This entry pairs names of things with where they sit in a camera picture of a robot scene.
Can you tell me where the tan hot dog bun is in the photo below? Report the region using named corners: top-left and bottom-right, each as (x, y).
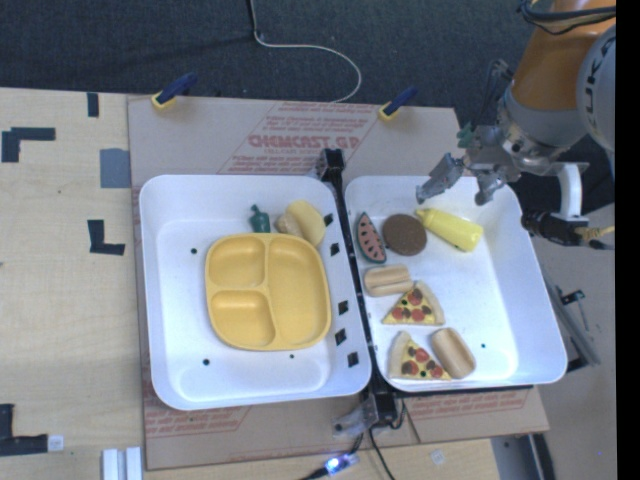
top-left (430, 326), bottom-right (477, 381)
top-left (362, 263), bottom-right (416, 299)

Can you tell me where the red green watermelon slice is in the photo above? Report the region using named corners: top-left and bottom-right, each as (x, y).
top-left (355, 211), bottom-right (389, 265)

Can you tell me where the green toy bottle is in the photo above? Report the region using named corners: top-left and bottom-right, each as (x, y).
top-left (248, 203), bottom-right (272, 235)

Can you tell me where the white plastic tray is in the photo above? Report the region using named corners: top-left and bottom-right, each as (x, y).
top-left (344, 174), bottom-right (569, 394)
top-left (138, 173), bottom-right (374, 412)

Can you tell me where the tan toy bread piece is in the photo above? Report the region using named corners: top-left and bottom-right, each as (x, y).
top-left (274, 211), bottom-right (301, 238)

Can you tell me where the brown cardboard board red print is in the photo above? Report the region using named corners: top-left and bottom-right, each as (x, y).
top-left (126, 94), bottom-right (551, 472)

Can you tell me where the brown burger patty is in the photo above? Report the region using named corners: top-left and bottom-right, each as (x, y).
top-left (381, 213), bottom-right (429, 257)

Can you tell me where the toy pizza slice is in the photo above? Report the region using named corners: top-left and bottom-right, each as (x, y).
top-left (388, 329), bottom-right (454, 382)
top-left (381, 279), bottom-right (447, 327)

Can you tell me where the yellow toy cheese wedge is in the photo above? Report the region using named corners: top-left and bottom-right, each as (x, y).
top-left (285, 199), bottom-right (328, 249)

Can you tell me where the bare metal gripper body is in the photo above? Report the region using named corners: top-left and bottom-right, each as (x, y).
top-left (462, 124), bottom-right (566, 180)

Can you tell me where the black cylinder on white bracket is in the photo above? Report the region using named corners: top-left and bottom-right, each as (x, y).
top-left (520, 161), bottom-right (592, 247)

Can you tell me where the black block with wires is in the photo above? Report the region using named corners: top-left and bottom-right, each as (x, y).
top-left (318, 147), bottom-right (347, 183)
top-left (358, 388), bottom-right (402, 430)

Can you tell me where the yellow divided plate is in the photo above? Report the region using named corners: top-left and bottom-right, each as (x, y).
top-left (203, 232), bottom-right (334, 353)

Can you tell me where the yellow mustard bottle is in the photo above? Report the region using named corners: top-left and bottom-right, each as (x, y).
top-left (414, 207), bottom-right (485, 254)

